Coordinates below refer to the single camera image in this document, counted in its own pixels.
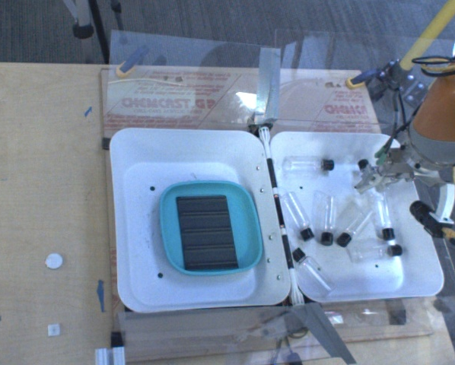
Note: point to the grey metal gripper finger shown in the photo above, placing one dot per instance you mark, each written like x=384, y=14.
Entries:
x=371, y=171
x=366, y=185

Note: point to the black ribbed block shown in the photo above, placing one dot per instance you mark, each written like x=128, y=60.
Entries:
x=206, y=232

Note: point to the clear plastic bottle, black cap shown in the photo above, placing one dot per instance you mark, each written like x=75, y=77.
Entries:
x=325, y=215
x=296, y=213
x=353, y=224
x=303, y=164
x=363, y=164
x=313, y=272
x=384, y=215
x=368, y=251

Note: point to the white round disc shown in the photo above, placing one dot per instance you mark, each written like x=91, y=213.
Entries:
x=54, y=261

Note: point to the white plastic tray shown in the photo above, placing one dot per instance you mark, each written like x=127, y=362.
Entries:
x=144, y=219
x=364, y=280

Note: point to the thin black and white rod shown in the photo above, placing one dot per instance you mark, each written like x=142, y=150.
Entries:
x=277, y=200

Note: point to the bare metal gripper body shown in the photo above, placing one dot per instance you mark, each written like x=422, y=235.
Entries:
x=398, y=167

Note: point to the blue plate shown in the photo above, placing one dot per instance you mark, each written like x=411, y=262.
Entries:
x=168, y=219

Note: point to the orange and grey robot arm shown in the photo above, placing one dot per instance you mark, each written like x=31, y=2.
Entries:
x=440, y=112

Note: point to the black cylinder on white bracket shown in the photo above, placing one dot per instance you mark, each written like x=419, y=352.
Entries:
x=427, y=215

